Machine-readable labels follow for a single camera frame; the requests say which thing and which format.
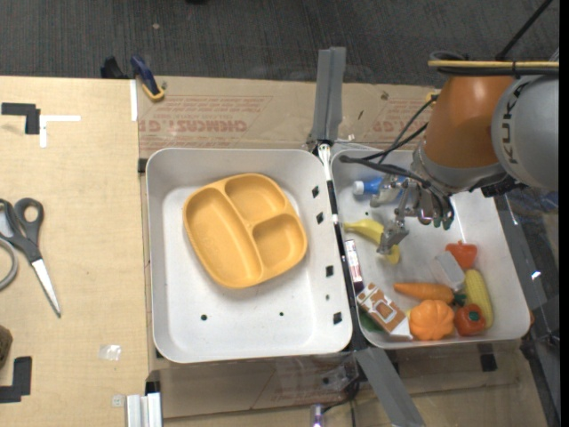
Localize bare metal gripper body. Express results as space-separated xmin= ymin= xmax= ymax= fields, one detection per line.
xmin=384 ymin=175 xmax=455 ymax=231

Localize blue bottle with white cap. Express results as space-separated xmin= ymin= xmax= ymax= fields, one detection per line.
xmin=352 ymin=176 xmax=389 ymax=197

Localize yellow banana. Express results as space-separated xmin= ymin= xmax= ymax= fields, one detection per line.
xmin=342 ymin=218 xmax=402 ymax=266

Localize white plastic tray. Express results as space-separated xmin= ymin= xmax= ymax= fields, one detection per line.
xmin=145 ymin=147 xmax=354 ymax=365
xmin=329 ymin=146 xmax=532 ymax=350

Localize orange carrot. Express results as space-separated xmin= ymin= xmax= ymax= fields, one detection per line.
xmin=393 ymin=281 xmax=456 ymax=305

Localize orange-red bell pepper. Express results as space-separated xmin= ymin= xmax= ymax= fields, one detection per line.
xmin=445 ymin=239 xmax=479 ymax=270

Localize brown and white carton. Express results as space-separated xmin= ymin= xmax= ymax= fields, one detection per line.
xmin=355 ymin=282 xmax=415 ymax=342

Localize green toy vegetable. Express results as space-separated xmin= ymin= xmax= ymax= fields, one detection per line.
xmin=358 ymin=310 xmax=384 ymax=334

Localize orange pumpkin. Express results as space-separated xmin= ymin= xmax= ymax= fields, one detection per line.
xmin=408 ymin=299 xmax=456 ymax=342

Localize yellow corn cob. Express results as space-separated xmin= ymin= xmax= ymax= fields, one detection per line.
xmin=462 ymin=268 xmax=495 ymax=330

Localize red tomato with green stem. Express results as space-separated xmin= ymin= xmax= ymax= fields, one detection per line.
xmin=453 ymin=302 xmax=487 ymax=338

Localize yellow divided plate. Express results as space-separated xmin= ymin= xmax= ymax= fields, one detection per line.
xmin=181 ymin=172 xmax=309 ymax=290

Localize brown cardboard board red print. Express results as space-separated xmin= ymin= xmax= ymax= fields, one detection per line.
xmin=135 ymin=75 xmax=535 ymax=419

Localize grey handled scissors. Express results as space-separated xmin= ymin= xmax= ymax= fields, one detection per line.
xmin=0 ymin=197 xmax=62 ymax=319

